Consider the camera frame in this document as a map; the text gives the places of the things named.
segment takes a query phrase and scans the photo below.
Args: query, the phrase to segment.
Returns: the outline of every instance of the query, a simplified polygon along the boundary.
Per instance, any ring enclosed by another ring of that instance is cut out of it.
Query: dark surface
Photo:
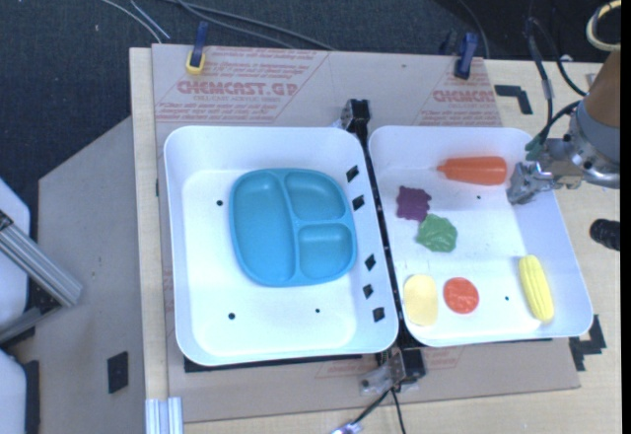
[[[137,12],[130,0],[110,0]],[[193,43],[199,19],[156,0],[134,0],[171,35]],[[475,31],[456,0],[187,0],[300,32],[339,50],[438,53],[450,30]],[[528,59],[522,35],[530,0],[462,0],[489,39],[490,57]],[[602,62],[584,30],[607,0],[536,0],[533,13],[560,53]],[[602,26],[619,36],[619,17]],[[270,31],[267,36],[277,37]],[[280,36],[298,48],[308,42]],[[0,178],[31,208],[37,181],[130,114],[128,51],[155,40],[99,0],[0,0]],[[211,26],[207,42],[277,46]],[[541,48],[544,57],[550,50]],[[478,55],[486,55],[478,45]]]

